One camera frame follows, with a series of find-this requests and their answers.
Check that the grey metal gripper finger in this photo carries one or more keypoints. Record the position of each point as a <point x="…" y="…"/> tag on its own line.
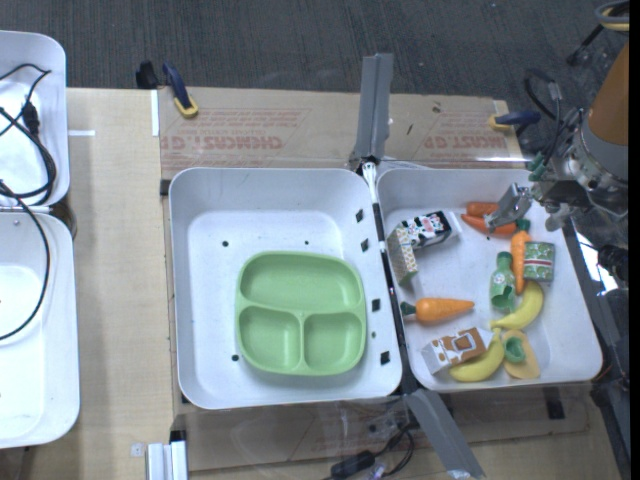
<point x="508" y="202"/>
<point x="523" y="203"/>

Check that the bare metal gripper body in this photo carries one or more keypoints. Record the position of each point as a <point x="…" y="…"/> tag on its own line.
<point x="575" y="193"/>

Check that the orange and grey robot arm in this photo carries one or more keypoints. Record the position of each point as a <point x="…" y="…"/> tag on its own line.
<point x="609" y="103"/>

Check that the green and red can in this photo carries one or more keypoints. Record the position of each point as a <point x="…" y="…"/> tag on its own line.
<point x="540" y="262"/>

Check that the green bottle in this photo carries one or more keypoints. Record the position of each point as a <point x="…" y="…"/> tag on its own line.
<point x="501" y="283"/>

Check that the cow print milk carton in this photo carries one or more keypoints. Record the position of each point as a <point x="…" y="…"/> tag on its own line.
<point x="430" y="228"/>

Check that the white plastic tray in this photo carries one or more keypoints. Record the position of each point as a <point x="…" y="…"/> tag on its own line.
<point x="50" y="393"/>
<point x="47" y="68"/>
<point x="210" y="288"/>
<point x="455" y="278"/>

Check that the yellow banana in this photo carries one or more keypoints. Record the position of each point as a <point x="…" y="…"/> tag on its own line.
<point x="480" y="368"/>
<point x="530" y="308"/>

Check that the green and orange patterned carton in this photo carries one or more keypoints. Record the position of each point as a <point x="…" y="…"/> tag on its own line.
<point x="404" y="260"/>

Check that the large orange carrot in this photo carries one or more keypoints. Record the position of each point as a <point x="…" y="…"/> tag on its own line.
<point x="442" y="310"/>

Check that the brown and white carton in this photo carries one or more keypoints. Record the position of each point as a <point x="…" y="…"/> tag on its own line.
<point x="457" y="348"/>

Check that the tan oval with green centre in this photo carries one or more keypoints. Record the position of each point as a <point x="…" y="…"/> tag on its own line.
<point x="525" y="365"/>

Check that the green divided plate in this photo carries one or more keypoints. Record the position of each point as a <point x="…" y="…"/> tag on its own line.
<point x="300" y="288"/>

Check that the brown cardboard board red print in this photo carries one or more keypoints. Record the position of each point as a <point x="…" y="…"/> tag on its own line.
<point x="280" y="133"/>

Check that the black cylinder on white bracket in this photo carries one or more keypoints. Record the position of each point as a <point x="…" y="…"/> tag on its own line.
<point x="613" y="262"/>

